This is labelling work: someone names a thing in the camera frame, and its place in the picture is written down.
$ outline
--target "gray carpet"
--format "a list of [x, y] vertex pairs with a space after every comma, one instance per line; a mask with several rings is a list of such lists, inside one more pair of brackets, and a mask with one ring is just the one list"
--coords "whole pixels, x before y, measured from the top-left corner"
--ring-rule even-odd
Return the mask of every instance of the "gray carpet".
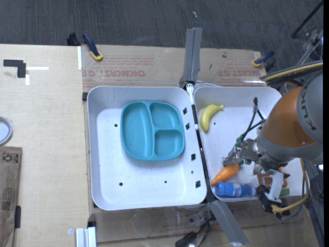
[[321, 0], [0, 0], [0, 43], [66, 45], [75, 32], [96, 44], [184, 47], [203, 28], [202, 47], [275, 52], [274, 70], [297, 63], [305, 34], [323, 29]]

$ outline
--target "banana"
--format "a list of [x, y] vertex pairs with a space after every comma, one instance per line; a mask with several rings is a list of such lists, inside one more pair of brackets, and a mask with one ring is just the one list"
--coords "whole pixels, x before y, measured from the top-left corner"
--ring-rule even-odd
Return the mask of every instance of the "banana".
[[200, 127], [203, 131], [207, 132], [209, 129], [209, 121], [210, 118], [220, 109], [223, 109], [223, 105], [215, 105], [210, 104], [208, 105], [201, 113], [200, 118]]

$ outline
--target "blue and yellow clamp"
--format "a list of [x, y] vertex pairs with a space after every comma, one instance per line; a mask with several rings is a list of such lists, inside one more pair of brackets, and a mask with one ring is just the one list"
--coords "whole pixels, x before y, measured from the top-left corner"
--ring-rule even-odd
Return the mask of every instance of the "blue and yellow clamp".
[[103, 54], [97, 49], [93, 39], [87, 33], [82, 34], [82, 38], [84, 42], [89, 46], [90, 55], [93, 57], [94, 60], [100, 61], [103, 59]]
[[267, 59], [269, 59], [270, 57], [274, 56], [274, 52], [270, 51], [262, 56], [260, 56], [258, 59], [253, 59], [250, 64], [253, 68], [258, 68], [259, 66], [261, 66], [263, 64], [263, 62], [265, 62]]

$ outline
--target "brown paper bag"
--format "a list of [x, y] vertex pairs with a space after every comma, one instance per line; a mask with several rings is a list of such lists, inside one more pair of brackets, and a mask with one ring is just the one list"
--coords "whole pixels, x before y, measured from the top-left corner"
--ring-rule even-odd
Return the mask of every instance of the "brown paper bag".
[[22, 149], [0, 147], [0, 246], [12, 247]]

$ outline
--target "blue bottle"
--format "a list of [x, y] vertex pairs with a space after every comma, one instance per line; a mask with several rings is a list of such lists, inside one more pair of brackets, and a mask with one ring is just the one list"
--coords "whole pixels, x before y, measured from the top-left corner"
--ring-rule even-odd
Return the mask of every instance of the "blue bottle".
[[254, 187], [246, 187], [238, 182], [219, 181], [215, 185], [215, 194], [220, 197], [242, 197], [243, 195], [254, 196], [256, 189]]

